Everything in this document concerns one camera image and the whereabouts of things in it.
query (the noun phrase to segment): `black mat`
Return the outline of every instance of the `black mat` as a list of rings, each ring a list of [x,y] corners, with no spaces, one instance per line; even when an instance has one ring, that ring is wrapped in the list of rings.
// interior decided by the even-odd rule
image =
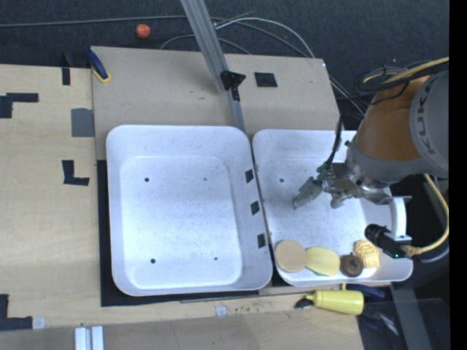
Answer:
[[[112,258],[110,254],[109,193],[107,162],[97,161],[98,202],[99,202],[99,248],[101,256],[101,306],[135,306],[148,303],[161,303],[175,300],[204,300],[207,298],[232,298],[256,296],[258,291],[193,293],[175,295],[154,295],[134,297],[117,288],[112,278]]]

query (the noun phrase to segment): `orange ball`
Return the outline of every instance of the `orange ball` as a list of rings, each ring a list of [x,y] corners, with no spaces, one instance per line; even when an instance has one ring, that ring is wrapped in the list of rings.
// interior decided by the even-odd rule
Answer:
[[[136,32],[136,36],[139,37],[140,39],[147,39],[148,36],[151,34],[151,27],[143,23],[140,23],[136,27],[135,32]]]

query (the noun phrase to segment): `wooden board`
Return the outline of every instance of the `wooden board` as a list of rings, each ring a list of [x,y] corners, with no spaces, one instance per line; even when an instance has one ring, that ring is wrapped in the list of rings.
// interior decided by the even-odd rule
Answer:
[[[199,52],[93,47],[112,80],[93,78],[96,151],[123,124],[232,125],[226,93],[218,93]],[[323,60],[225,55],[246,75],[239,86],[246,132],[267,128],[334,130],[339,110]],[[255,73],[272,73],[277,87],[258,87]]]
[[[0,332],[0,350],[72,350],[71,328]],[[104,326],[111,350],[363,350],[354,316],[318,308]]]
[[[72,137],[71,110],[93,109],[88,69],[71,69],[62,85],[59,68],[0,66],[0,96],[38,93],[39,103],[14,103],[0,119],[0,293],[9,294],[8,317],[43,317],[46,327],[265,314],[293,308],[303,291],[265,288],[260,297],[170,302],[144,306],[100,305],[95,139]],[[88,186],[63,183],[62,160]],[[350,327],[358,330],[355,320]]]

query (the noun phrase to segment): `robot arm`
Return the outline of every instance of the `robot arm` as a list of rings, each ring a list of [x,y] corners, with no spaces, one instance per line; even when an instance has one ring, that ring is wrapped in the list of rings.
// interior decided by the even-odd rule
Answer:
[[[435,62],[446,65],[447,60]],[[347,142],[344,163],[330,162],[333,155],[310,177],[293,199],[293,207],[312,201],[320,193],[331,194],[331,207],[338,208],[348,198],[365,198],[378,205],[389,205],[394,222],[390,233],[370,225],[367,238],[390,238],[407,244],[404,201],[392,197],[389,186],[412,174],[449,177],[449,69],[426,74],[422,69],[396,74],[400,84],[378,92],[352,141]],[[333,150],[339,145],[336,131]],[[394,257],[399,248],[388,254]]]

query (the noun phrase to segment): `metal bracket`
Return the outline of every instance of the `metal bracket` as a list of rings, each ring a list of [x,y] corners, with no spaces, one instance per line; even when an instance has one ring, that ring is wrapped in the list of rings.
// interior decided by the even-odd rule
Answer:
[[[220,73],[220,78],[224,84],[225,90],[230,90],[232,92],[232,97],[235,101],[240,101],[238,87],[246,77],[246,75],[237,74],[229,70],[224,70]]]
[[[390,197],[386,200],[391,211],[391,233],[394,241],[410,241],[412,238],[406,235],[407,218],[405,204],[410,200],[409,196]]]
[[[313,176],[298,189],[298,194],[292,199],[293,209],[296,210],[305,203],[314,200],[323,191],[321,182],[315,180]]]

